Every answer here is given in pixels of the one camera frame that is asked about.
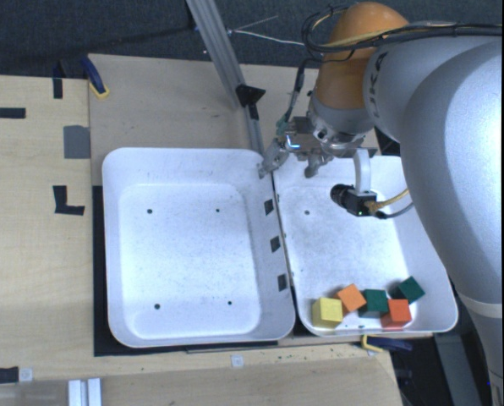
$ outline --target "black clip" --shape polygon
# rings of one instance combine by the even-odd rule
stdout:
[[[235,92],[237,93],[237,98],[241,106],[249,108],[250,118],[253,120],[260,120],[255,104],[265,95],[266,91],[250,85],[238,85],[235,88]]]

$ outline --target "blue clamp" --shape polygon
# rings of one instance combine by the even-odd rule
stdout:
[[[414,346],[410,342],[398,340],[396,338],[376,337],[363,335],[361,337],[361,346],[367,350],[380,352],[382,350],[391,350],[393,352],[412,352]]]
[[[88,57],[83,57],[80,60],[81,66],[89,78],[90,90],[96,95],[98,99],[105,99],[109,95],[109,89],[103,84],[101,76],[94,66],[93,62]]]

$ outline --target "cube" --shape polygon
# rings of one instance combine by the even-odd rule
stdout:
[[[334,298],[338,298],[342,301],[342,312],[344,314],[356,311],[367,303],[363,294],[355,284],[350,284],[342,290],[339,290],[335,293]]]
[[[386,329],[402,328],[412,321],[410,305],[407,299],[388,299],[389,312],[380,318],[382,327]]]
[[[363,291],[363,296],[367,303],[359,308],[359,317],[376,318],[389,311],[385,290],[367,288]]]
[[[342,322],[340,299],[318,298],[312,304],[312,324],[319,328],[334,328]]]
[[[409,277],[393,288],[389,294],[394,299],[407,299],[412,304],[421,298],[425,294],[425,291],[415,281],[414,277]]]

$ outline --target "white wire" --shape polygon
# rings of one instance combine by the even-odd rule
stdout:
[[[235,30],[248,29],[249,27],[253,27],[253,26],[258,25],[258,24],[263,24],[263,23],[266,23],[267,21],[273,21],[274,19],[277,19],[277,18],[278,18],[278,15],[274,15],[274,16],[269,17],[269,18],[260,19],[259,21],[255,21],[254,23],[250,23],[250,24],[247,24],[247,25],[241,25],[239,27],[236,27]]]
[[[276,37],[260,35],[259,33],[252,33],[251,31],[246,30],[230,30],[230,33],[240,33],[241,35],[250,35],[259,37],[261,39],[267,39],[269,41],[279,42],[281,44],[289,44],[289,45],[299,45],[300,47],[304,47],[304,43],[296,42],[296,41],[284,41],[283,39],[277,39]]]

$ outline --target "yellow cable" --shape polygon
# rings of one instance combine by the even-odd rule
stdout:
[[[379,211],[382,207],[386,207],[388,205],[391,205],[392,203],[395,203],[395,201],[401,200],[405,195],[408,195],[409,191],[408,188],[406,188],[401,194],[395,195],[391,199],[387,199],[384,201],[366,201],[364,203],[365,206],[369,208],[370,213],[375,213]]]
[[[346,12],[346,10],[347,10],[346,8],[345,9],[341,9],[341,10],[336,10],[332,14],[327,14],[327,15],[324,15],[323,17],[317,19],[316,22],[314,22],[312,24],[312,30],[315,29],[321,23],[323,23],[326,19],[332,17],[333,15],[335,15],[335,14],[344,14],[344,12]]]
[[[383,35],[384,33],[387,33],[388,31],[391,31],[391,30],[392,29],[371,31],[369,33],[364,33],[363,35],[356,35],[356,36],[352,36],[352,37],[347,37],[346,39],[341,39],[340,41],[329,42],[327,44],[324,44],[323,47],[341,47],[344,45],[352,45],[352,44],[357,43],[359,41],[366,41],[367,39],[371,39],[373,37]]]

